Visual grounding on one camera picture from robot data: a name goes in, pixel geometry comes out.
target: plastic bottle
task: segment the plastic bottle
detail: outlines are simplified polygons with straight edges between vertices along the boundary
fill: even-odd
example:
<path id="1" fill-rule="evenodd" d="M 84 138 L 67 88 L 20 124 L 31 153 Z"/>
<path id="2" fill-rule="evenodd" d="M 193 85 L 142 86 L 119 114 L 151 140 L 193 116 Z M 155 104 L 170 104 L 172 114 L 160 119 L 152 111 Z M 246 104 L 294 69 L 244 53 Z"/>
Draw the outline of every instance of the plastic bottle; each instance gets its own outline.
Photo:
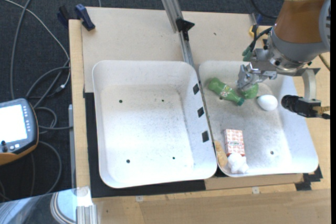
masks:
<path id="1" fill-rule="evenodd" d="M 217 93 L 223 99 L 234 101 L 237 105 L 242 105 L 244 102 L 244 99 L 239 97 L 229 85 L 221 82 L 217 78 L 213 78 L 210 81 L 208 88 Z"/>

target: wooden table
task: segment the wooden table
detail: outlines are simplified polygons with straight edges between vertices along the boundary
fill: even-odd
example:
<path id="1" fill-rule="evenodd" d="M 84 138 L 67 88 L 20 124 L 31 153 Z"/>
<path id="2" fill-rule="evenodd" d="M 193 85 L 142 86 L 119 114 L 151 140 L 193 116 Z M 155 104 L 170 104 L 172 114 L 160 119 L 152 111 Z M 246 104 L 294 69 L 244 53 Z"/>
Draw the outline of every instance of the wooden table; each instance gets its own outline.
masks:
<path id="1" fill-rule="evenodd" d="M 70 56 L 72 105 L 76 157 L 76 183 L 90 186 L 86 138 L 86 108 L 83 91 L 92 91 L 90 72 L 100 59 L 183 60 L 178 38 L 169 54 L 155 50 L 137 51 L 139 44 L 150 48 L 158 40 L 164 44 L 175 39 L 163 10 L 87 8 L 96 29 L 87 32 L 79 20 L 70 20 Z M 241 52 L 251 41 L 247 15 L 184 12 L 184 18 L 195 23 L 190 30 L 191 48 L 197 67 L 211 60 L 241 60 Z M 113 53 L 112 42 L 129 45 L 129 50 Z M 97 44 L 95 55 L 86 46 Z M 217 51 L 211 53 L 208 44 Z M 330 53 L 324 54 L 330 62 Z M 311 67 L 321 70 L 317 75 L 317 99 L 330 104 L 330 72 L 317 57 Z M 304 86 L 294 78 L 300 96 Z M 101 223 L 330 223 L 331 171 L 330 121 L 306 119 L 323 178 L 312 182 L 309 191 L 297 191 L 303 174 L 266 175 L 253 177 L 212 177 L 205 180 L 205 191 L 152 196 L 104 197 L 93 199 L 98 206 Z"/>

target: white ball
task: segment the white ball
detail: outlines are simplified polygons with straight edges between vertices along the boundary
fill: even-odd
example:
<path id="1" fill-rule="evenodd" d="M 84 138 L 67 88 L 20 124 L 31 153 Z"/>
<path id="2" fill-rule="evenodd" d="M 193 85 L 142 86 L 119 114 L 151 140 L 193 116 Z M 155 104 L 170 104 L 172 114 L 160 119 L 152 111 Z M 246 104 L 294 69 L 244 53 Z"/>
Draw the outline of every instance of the white ball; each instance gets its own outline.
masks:
<path id="1" fill-rule="evenodd" d="M 257 102 L 259 106 L 266 111 L 272 111 L 278 106 L 278 100 L 270 94 L 265 94 L 257 97 Z"/>

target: white tray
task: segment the white tray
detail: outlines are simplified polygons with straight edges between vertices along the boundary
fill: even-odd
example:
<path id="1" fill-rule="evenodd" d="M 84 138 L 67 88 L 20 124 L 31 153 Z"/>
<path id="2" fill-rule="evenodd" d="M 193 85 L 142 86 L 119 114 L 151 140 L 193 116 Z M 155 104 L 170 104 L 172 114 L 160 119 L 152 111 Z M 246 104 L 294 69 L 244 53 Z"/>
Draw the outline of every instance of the white tray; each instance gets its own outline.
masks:
<path id="1" fill-rule="evenodd" d="M 99 172 L 108 186 L 213 176 L 217 160 L 190 65 L 104 60 L 92 77 Z"/>
<path id="2" fill-rule="evenodd" d="M 228 166 L 222 171 L 228 176 L 310 173 L 318 166 L 318 157 L 306 119 L 281 106 L 286 94 L 297 95 L 292 77 L 278 75 L 275 80 L 259 84 L 258 95 L 272 94 L 279 102 L 276 110 L 264 111 L 256 99 L 245 100 L 242 106 L 220 100 L 207 88 L 211 78 L 236 90 L 240 61 L 207 61 L 200 65 L 199 75 L 209 115 L 213 139 L 224 148 L 224 129 L 243 131 L 245 153 L 249 170 L 232 174 Z"/>

